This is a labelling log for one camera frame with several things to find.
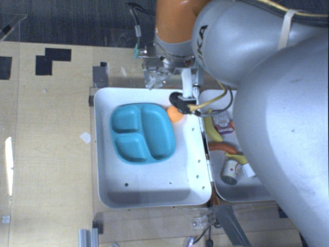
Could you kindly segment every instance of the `orange ball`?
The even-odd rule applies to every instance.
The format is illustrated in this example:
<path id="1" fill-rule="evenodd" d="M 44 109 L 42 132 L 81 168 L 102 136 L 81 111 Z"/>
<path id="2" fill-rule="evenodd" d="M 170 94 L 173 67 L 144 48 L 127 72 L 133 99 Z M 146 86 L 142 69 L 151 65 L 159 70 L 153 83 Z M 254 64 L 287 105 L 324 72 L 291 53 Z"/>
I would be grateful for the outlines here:
<path id="1" fill-rule="evenodd" d="M 183 114 L 175 106 L 170 106 L 167 113 L 171 122 L 178 122 L 183 118 Z"/>

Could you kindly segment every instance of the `sausage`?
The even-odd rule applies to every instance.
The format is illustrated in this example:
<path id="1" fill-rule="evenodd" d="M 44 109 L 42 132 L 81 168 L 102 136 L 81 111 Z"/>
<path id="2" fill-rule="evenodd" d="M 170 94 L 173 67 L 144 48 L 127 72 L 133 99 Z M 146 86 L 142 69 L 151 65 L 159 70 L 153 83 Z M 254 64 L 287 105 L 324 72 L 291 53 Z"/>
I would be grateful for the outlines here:
<path id="1" fill-rule="evenodd" d="M 229 144 L 222 142 L 210 142 L 208 143 L 209 151 L 222 150 L 229 154 L 237 154 L 237 149 Z"/>

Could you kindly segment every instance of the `yellow banana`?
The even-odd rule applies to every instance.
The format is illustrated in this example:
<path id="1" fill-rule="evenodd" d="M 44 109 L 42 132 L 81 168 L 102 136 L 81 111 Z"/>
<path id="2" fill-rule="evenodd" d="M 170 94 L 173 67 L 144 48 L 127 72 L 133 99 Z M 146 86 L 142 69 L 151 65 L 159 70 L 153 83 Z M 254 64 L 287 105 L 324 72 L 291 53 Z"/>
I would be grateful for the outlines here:
<path id="1" fill-rule="evenodd" d="M 220 135 L 220 133 L 217 132 L 216 128 L 214 127 L 214 124 L 212 123 L 211 116 L 204 117 L 204 124 L 205 124 L 205 130 L 207 135 L 213 139 L 216 142 L 222 142 L 223 138 Z"/>
<path id="2" fill-rule="evenodd" d="M 244 155 L 226 153 L 225 156 L 239 162 L 242 166 L 248 163 L 248 161 Z"/>

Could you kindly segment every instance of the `wooden table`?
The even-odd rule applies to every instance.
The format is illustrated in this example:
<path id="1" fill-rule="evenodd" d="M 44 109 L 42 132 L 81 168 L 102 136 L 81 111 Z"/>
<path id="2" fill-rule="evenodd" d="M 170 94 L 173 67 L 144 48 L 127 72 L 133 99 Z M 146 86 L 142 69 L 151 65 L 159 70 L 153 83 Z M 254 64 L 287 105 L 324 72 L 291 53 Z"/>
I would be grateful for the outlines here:
<path id="1" fill-rule="evenodd" d="M 52 76 L 36 76 L 35 57 L 43 56 L 46 47 L 71 49 L 71 61 L 53 61 Z M 88 98 L 92 70 L 100 62 L 108 62 L 110 86 L 144 87 L 141 61 L 132 55 L 131 49 L 122 48 L 1 42 L 0 56 L 12 57 L 13 61 L 11 79 L 0 81 L 0 122 L 7 123 L 0 137 L 13 134 L 14 140 L 11 206 L 5 173 L 0 172 L 0 210 L 2 216 L 11 217 L 10 223 L 1 224 L 1 246 L 73 247 L 78 246 L 79 229 L 91 229 L 92 146 L 80 135 L 91 131 Z M 288 219 L 279 219 L 273 208 L 253 205 L 253 218 L 246 218 L 246 213 L 251 213 L 246 208 L 236 210 L 241 214 L 241 226 L 255 245 L 301 246 L 297 230 Z M 166 219 L 160 217 L 159 221 L 170 226 Z M 118 222 L 123 227 L 131 223 L 120 218 Z M 148 222 L 147 218 L 135 220 L 134 227 L 143 230 L 143 224 Z M 144 237 L 137 228 L 131 231 L 131 238 L 124 237 L 127 232 L 121 233 L 120 247 L 181 247 L 186 236 L 184 228 L 174 238 L 159 233 L 160 238 L 166 237 L 162 240 L 150 239 L 148 232 Z M 231 246 L 222 229 L 214 232 L 213 239 L 215 246 Z"/>

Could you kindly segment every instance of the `can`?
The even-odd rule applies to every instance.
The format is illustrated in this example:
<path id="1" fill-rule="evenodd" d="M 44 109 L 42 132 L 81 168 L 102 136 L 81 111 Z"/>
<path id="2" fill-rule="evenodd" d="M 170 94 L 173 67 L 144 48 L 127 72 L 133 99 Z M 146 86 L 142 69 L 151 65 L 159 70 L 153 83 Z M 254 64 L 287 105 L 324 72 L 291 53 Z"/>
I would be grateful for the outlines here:
<path id="1" fill-rule="evenodd" d="M 235 185 L 239 179 L 240 171 L 241 164 L 235 160 L 229 159 L 223 167 L 222 181 L 229 185 Z"/>

